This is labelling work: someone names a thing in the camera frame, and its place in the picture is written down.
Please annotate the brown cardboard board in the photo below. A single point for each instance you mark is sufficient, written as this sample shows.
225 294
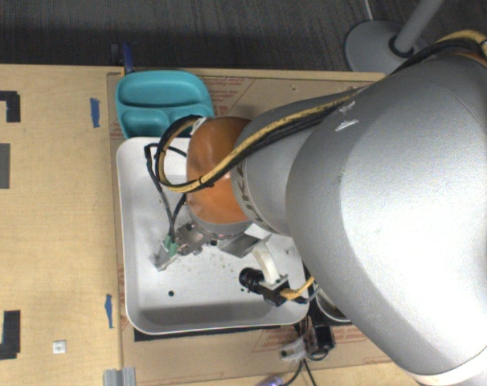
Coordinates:
235 360

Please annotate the small white square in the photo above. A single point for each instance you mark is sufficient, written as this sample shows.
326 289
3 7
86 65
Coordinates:
59 346

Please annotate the grey stand with pole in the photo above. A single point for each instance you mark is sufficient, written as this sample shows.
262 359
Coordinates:
368 46

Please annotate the black block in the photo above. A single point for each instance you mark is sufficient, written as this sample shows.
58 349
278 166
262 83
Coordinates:
323 338

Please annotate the blue divided plate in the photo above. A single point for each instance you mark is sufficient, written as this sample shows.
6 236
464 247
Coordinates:
159 91

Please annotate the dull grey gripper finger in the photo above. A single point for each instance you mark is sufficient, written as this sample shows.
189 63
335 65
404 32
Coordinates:
163 259

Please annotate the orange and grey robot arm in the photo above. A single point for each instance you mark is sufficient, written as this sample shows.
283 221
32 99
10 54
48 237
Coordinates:
388 199

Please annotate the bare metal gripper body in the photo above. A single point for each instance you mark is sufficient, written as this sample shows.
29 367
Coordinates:
192 239

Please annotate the white plastic tray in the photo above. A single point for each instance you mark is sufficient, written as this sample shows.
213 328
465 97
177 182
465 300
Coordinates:
320 308
211 296

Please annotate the black cylinder on white bracket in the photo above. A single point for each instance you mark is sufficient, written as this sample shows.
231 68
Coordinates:
272 292

